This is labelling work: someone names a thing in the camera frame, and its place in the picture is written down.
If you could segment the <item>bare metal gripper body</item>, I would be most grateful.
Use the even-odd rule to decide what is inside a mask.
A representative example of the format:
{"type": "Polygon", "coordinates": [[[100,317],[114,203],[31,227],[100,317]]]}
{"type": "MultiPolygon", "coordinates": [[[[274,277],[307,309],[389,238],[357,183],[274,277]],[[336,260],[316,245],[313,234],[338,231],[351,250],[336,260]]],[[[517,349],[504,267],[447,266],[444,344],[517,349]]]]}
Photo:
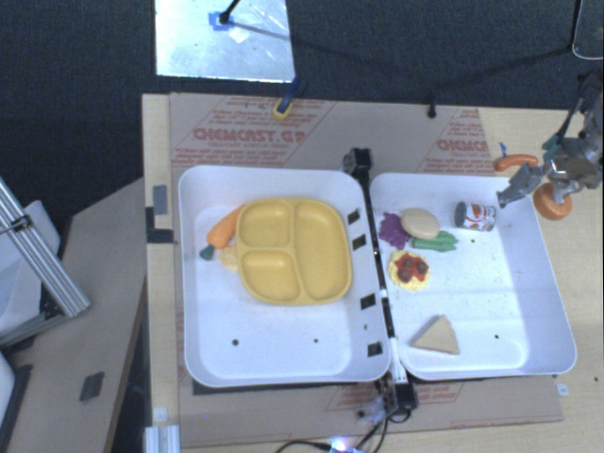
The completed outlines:
{"type": "Polygon", "coordinates": [[[584,122],[575,138],[565,136],[570,119],[542,146],[546,175],[558,187],[571,190],[595,189],[602,183],[602,109],[583,113],[584,122]]]}

